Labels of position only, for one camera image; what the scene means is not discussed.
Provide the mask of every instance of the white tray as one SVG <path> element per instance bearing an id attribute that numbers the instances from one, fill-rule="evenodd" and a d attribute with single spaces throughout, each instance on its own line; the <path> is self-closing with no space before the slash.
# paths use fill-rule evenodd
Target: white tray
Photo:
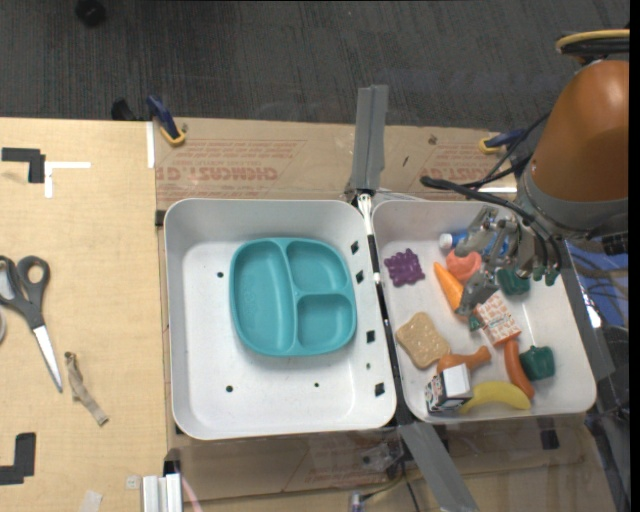
<path id="1" fill-rule="evenodd" d="M 276 358 L 253 352 L 236 335 L 231 258 L 244 242 L 274 236 L 321 240 L 347 262 L 357 327 L 345 347 Z M 359 249 L 352 254 L 354 242 Z M 186 199 L 167 211 L 165 245 L 172 406 L 186 434 L 218 440 L 367 430 L 391 420 L 396 395 L 389 353 L 355 208 L 340 201 Z"/>
<path id="2" fill-rule="evenodd" d="M 452 352 L 469 354 L 481 344 L 486 345 L 492 359 L 471 373 L 472 385 L 486 380 L 509 380 L 502 349 L 494 349 L 481 332 L 470 333 L 466 324 L 454 316 L 433 272 L 433 263 L 438 261 L 446 267 L 446 253 L 438 246 L 440 233 L 465 229 L 480 208 L 480 203 L 469 201 L 389 200 L 378 205 L 373 213 L 381 278 L 394 332 L 415 313 L 425 311 L 449 342 Z M 408 248 L 418 255 L 425 279 L 413 285 L 395 287 L 382 262 Z M 536 393 L 530 410 L 518 411 L 496 403 L 471 409 L 466 415 L 430 414 L 424 389 L 434 376 L 436 365 L 419 370 L 397 345 L 403 392 L 409 409 L 418 418 L 439 424 L 459 423 L 577 413 L 593 405 L 595 381 L 561 277 L 550 287 L 543 281 L 531 281 L 531 289 L 525 295 L 503 295 L 503 298 L 522 329 L 518 338 L 520 351 L 534 343 L 549 346 L 554 354 L 555 376 L 532 382 Z"/>

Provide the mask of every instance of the teal plate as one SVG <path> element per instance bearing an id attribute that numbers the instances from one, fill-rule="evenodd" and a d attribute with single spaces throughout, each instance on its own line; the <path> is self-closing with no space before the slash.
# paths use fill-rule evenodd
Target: teal plate
<path id="1" fill-rule="evenodd" d="M 324 242 L 247 242 L 233 255 L 229 282 L 235 330 L 260 354 L 326 354 L 353 338 L 357 314 L 349 270 Z"/>

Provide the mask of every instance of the scissors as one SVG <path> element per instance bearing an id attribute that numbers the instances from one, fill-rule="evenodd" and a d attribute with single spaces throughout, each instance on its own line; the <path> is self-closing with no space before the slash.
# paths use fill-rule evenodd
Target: scissors
<path id="1" fill-rule="evenodd" d="M 32 281 L 29 277 L 29 271 L 33 267 L 40 267 L 42 270 L 42 276 L 38 281 Z M 37 256 L 26 256 L 16 265 L 10 258 L 0 256 L 0 277 L 2 274 L 6 274 L 6 279 L 4 286 L 0 279 L 0 304 L 12 307 L 25 317 L 38 340 L 51 378 L 58 391 L 62 393 L 60 370 L 42 317 L 42 296 L 51 275 L 49 264 Z"/>

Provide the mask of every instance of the scissors blade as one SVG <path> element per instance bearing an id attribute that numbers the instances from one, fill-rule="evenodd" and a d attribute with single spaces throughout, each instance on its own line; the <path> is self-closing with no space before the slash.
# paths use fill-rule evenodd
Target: scissors blade
<path id="1" fill-rule="evenodd" d="M 51 378 L 53 379 L 56 388 L 58 388 L 58 391 L 62 393 L 62 379 L 60 378 L 60 370 L 58 370 L 58 363 L 56 363 L 56 356 L 53 353 L 53 346 L 51 345 L 51 339 L 49 339 L 47 327 L 44 325 L 36 327 L 33 330 L 33 333 L 36 335 L 38 346 L 40 347 L 40 352 L 42 352 L 42 357 L 44 357 L 44 360 L 47 363 L 47 368 L 49 369 Z"/>

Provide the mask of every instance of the yellow banana toy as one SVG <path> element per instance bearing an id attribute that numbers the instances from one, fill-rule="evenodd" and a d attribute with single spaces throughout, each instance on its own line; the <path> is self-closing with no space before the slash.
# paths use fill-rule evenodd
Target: yellow banana toy
<path id="1" fill-rule="evenodd" d="M 490 380 L 473 386 L 473 398 L 459 411 L 465 414 L 471 408 L 489 402 L 502 402 L 516 409 L 531 408 L 531 401 L 518 386 L 506 381 Z"/>

